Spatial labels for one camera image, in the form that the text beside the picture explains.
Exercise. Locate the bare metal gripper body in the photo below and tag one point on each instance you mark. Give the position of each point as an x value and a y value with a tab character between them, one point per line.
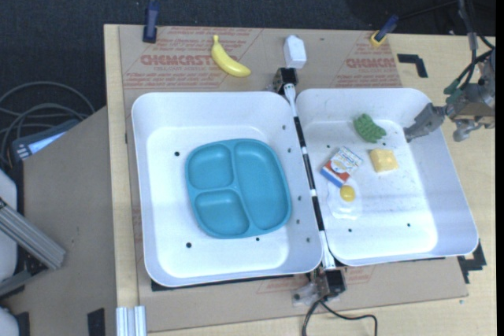
478	106

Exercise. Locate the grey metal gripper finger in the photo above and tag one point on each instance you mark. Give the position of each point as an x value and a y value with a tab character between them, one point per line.
424	122
464	128

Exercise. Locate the yellow cheese wedge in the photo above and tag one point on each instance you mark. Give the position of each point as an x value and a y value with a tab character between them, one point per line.
384	160

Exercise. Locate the green bumpy toy vegetable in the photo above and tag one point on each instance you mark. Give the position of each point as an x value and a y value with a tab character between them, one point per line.
368	128

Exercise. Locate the small printed white carton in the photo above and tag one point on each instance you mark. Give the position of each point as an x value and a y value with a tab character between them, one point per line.
342	164

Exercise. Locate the white fried egg yellow yolk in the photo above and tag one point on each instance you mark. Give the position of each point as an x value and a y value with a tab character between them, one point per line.
347	193

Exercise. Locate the white plastic tray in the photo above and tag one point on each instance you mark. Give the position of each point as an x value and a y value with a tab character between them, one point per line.
393	232
165	153

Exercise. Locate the thin black and white rod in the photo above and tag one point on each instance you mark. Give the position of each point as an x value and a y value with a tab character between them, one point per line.
306	157

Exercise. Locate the blue divided plate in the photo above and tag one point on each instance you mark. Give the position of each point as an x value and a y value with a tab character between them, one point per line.
240	189

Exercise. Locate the yellow banana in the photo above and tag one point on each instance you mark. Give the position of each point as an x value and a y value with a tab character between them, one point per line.
228	62

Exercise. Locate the brown cardboard board red print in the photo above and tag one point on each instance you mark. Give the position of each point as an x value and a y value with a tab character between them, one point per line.
244	303

